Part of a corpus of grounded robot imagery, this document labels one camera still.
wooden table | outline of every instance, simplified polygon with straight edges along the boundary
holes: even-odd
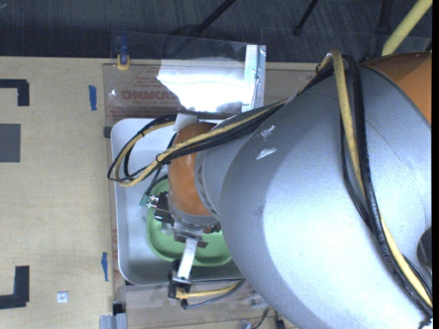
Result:
[[[29,266],[30,284],[26,307],[0,310],[0,328],[98,328],[99,317],[112,312],[115,218],[103,137],[105,63],[114,60],[0,58],[0,79],[24,79],[30,89],[30,105],[17,106],[17,90],[0,88],[0,123],[21,126],[20,162],[0,162],[0,295],[13,293],[16,266]],[[267,63],[266,102],[294,94],[314,67]],[[96,88],[96,110],[89,86]],[[68,302],[58,303],[62,291]],[[260,328],[273,327],[267,321]]]

yellow tube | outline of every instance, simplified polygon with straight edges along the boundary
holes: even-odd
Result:
[[[390,55],[433,5],[433,0],[418,0],[384,44],[382,56]]]

